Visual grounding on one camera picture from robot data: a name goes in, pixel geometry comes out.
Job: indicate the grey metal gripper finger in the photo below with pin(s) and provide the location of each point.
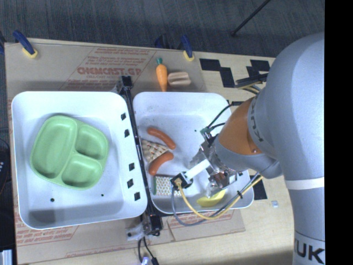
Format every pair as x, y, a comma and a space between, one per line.
196, 159
213, 189

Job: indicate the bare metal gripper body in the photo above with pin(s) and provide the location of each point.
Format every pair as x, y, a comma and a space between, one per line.
218, 176

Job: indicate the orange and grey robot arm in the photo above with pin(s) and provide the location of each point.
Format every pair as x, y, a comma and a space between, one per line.
292, 106

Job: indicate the yellow banana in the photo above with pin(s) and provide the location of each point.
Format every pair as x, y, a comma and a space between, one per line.
210, 201

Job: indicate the orange sausage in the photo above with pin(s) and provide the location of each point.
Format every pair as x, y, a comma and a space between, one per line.
162, 137
160, 163

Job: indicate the patterned biscuit packet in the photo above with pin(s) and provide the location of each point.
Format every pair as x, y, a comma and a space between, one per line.
162, 186

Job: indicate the pizza slice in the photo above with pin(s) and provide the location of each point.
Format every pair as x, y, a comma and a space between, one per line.
153, 150

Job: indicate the white plastic tray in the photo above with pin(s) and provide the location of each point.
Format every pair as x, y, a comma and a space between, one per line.
176, 112
115, 197

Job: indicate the small white block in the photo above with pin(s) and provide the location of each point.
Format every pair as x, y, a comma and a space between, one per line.
274, 203

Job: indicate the thin black rod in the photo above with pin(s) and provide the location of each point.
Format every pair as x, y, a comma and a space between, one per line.
134, 131

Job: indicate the tan bread bun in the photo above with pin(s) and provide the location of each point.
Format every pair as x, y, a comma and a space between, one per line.
179, 79

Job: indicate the orange carrot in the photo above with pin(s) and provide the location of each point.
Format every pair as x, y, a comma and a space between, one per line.
161, 74

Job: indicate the green divided plate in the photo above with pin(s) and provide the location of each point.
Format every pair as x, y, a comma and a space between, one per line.
69, 150

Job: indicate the brown cardboard board red print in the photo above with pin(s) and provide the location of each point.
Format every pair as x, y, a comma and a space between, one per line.
69, 65

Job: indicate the black stand pole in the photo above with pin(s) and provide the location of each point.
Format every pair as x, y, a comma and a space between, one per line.
259, 8

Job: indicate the black cylinder on white bracket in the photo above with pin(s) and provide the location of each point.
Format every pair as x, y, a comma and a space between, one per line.
179, 179

